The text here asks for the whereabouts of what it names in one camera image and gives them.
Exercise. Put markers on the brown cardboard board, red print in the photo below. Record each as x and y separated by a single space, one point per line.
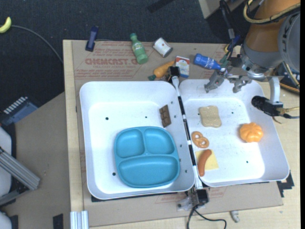
112 65

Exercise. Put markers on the blue divided plate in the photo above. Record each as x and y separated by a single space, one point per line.
147 166

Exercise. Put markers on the orange sausage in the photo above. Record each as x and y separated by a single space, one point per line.
204 161

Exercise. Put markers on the beige bread slice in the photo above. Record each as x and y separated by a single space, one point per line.
210 117

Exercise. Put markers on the green bottle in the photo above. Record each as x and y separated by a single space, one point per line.
139 50

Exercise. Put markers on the blue bottle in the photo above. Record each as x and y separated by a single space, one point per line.
205 61

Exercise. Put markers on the yellow cheese slice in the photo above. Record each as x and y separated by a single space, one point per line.
213 162

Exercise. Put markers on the orange pretzel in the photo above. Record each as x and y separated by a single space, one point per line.
198 137

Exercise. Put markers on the white and orange carton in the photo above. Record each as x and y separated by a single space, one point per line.
183 67

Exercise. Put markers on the white plastic tray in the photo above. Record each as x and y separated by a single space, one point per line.
107 139
228 161

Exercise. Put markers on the brown chocolate bar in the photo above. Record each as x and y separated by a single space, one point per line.
165 116

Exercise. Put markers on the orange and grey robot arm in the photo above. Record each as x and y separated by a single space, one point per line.
264 34

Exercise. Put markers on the thin black and white rod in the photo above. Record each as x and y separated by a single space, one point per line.
184 118

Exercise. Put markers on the black cylinder on white bracket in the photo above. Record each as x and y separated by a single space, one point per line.
264 104

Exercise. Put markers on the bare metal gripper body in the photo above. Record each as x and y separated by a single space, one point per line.
256 75

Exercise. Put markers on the orange carrot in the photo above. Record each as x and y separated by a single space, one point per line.
162 71

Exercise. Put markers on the white can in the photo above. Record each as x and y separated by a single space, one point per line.
162 46

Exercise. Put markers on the orange pumpkin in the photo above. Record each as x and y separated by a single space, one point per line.
251 132

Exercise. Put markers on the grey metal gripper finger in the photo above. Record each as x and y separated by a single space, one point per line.
239 85
215 80

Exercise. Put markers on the yellow banana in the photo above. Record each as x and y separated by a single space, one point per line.
6 26

